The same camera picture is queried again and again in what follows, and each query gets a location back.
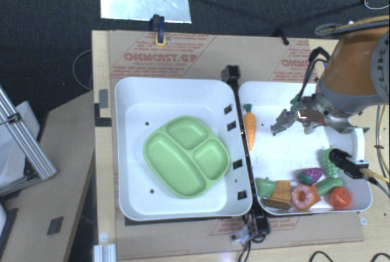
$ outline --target toy tomato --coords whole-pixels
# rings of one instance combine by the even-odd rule
[[[328,201],[335,208],[348,207],[352,201],[350,193],[342,186],[336,187],[331,191]]]

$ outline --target black connector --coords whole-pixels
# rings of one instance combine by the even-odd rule
[[[329,153],[329,159],[333,162],[338,168],[342,169],[345,174],[353,179],[362,179],[363,174],[360,172],[362,168],[368,168],[368,164],[356,165],[347,158],[351,157],[350,154],[344,152],[340,149],[333,149]]]

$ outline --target cardboard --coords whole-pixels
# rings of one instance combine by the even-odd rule
[[[241,250],[241,244],[233,243],[230,236],[243,227],[242,218],[149,224],[125,219],[118,207],[115,85],[123,77],[130,76],[219,79],[226,65],[239,65],[239,83],[249,80],[301,82],[310,53],[309,40],[292,38],[285,46],[279,38],[166,34],[167,45],[158,48],[152,32],[109,31],[95,36],[104,38],[104,41],[99,43],[97,51],[94,50],[94,61],[98,61],[99,68],[101,62],[109,61],[110,81],[97,81],[110,85],[104,87],[102,84],[96,89],[108,90],[111,98],[116,235],[110,235],[110,239],[114,239],[117,245],[118,261]],[[271,234],[262,244],[254,246],[255,249],[364,239],[356,213],[279,217],[269,222]]]

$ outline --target toy food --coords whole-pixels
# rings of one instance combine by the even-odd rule
[[[257,194],[260,197],[270,198],[276,189],[276,183],[268,179],[255,179]]]
[[[343,186],[336,187],[331,191],[328,202],[335,208],[345,208],[350,205],[352,201],[350,193]]]
[[[298,174],[298,181],[305,185],[313,185],[319,180],[321,175],[321,168],[305,169],[300,174]]]
[[[256,134],[256,117],[251,112],[252,104],[244,104],[244,108],[246,114],[244,115],[244,126],[246,139],[248,141],[249,150],[252,150],[255,142],[255,134]]]
[[[269,199],[262,199],[263,203],[267,207],[290,209],[291,201],[291,184],[290,181],[281,180],[276,181],[275,191]]]
[[[315,186],[317,187],[318,195],[323,196],[337,186],[344,186],[344,182],[340,177],[327,177],[325,180],[318,182]]]
[[[298,209],[307,210],[321,198],[315,186],[299,184],[291,191],[291,203]]]
[[[332,151],[332,148],[324,150],[321,155],[322,169],[324,170],[325,175],[329,177],[336,177],[338,173],[338,168],[336,165],[330,161],[329,153]]]

